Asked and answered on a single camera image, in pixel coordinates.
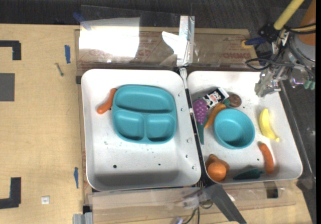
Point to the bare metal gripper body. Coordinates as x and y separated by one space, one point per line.
296 72

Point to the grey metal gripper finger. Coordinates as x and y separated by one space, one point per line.
276 85
262 87

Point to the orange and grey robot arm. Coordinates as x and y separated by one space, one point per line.
308 27

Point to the white plastic tray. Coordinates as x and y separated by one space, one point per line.
140 162
250 87

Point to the brown biscuit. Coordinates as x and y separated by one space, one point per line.
235 100

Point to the yellow banana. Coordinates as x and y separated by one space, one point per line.
265 123

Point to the white cow print carton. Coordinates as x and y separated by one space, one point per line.
214 97

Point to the blue bowl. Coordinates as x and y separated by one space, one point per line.
233 128

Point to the orange carrot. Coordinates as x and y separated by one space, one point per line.
213 116

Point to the purple grapes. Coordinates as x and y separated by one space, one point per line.
199 111

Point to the orange sausage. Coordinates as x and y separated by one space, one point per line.
107 103
267 159

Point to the dark green vegetable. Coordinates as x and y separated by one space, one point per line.
248 174

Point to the round orange fruit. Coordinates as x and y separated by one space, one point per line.
216 171

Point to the blue divided plate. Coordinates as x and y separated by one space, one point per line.
143 97

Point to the metal screw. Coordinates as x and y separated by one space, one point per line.
59 69

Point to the small white square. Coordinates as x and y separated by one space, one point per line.
45 200

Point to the black cylinder on white bracket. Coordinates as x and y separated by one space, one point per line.
268 32

